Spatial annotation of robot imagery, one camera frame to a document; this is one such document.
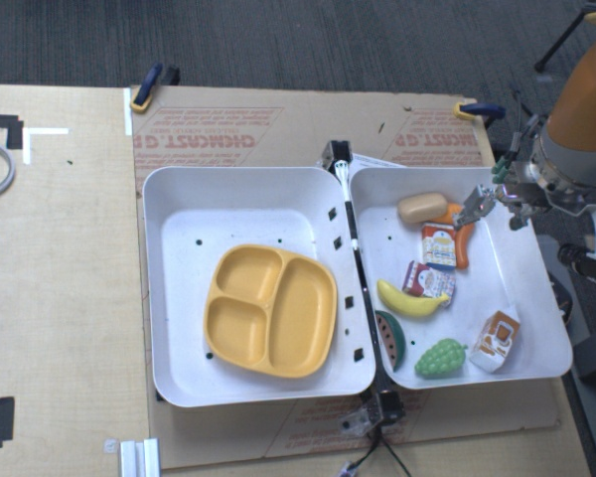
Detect black block with thin wires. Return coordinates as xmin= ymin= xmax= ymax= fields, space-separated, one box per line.
xmin=321 ymin=139 xmax=354 ymax=171
xmin=339 ymin=390 xmax=407 ymax=435

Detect white plastic tray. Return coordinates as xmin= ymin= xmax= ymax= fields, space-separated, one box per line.
xmin=141 ymin=165 xmax=377 ymax=409
xmin=349 ymin=166 xmax=574 ymax=392

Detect yellow divided plate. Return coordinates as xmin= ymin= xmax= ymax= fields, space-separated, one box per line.
xmin=203 ymin=243 xmax=340 ymax=380

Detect black cylinder on white bracket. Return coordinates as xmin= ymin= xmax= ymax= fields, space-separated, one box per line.
xmin=557 ymin=205 xmax=596 ymax=284

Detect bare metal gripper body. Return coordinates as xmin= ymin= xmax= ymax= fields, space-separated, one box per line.
xmin=495 ymin=159 xmax=553 ymax=214

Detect thin black and white rod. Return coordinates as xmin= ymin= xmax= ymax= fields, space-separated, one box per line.
xmin=335 ymin=160 xmax=384 ymax=398

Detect green grapes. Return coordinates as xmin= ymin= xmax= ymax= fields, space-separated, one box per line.
xmin=413 ymin=337 xmax=469 ymax=381

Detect brown cardboard board, red print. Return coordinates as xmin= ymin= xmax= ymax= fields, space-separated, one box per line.
xmin=130 ymin=84 xmax=562 ymax=471

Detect watermelon slice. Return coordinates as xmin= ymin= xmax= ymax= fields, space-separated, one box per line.
xmin=373 ymin=309 xmax=407 ymax=374

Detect red and white carton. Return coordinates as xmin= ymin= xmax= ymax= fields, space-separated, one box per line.
xmin=420 ymin=222 xmax=459 ymax=272
xmin=401 ymin=259 xmax=457 ymax=308

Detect orange and white carton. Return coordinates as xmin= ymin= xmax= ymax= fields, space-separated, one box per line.
xmin=468 ymin=304 xmax=522 ymax=375

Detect tan bread roll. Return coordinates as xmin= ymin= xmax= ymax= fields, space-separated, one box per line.
xmin=396 ymin=192 xmax=450 ymax=227

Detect white paper sheet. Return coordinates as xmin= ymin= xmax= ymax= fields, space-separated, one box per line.
xmin=349 ymin=152 xmax=409 ymax=171

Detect orange sausage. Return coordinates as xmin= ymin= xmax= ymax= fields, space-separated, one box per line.
xmin=433 ymin=202 xmax=477 ymax=271

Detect yellow banana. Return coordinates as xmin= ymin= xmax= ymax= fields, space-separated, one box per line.
xmin=375 ymin=278 xmax=451 ymax=319

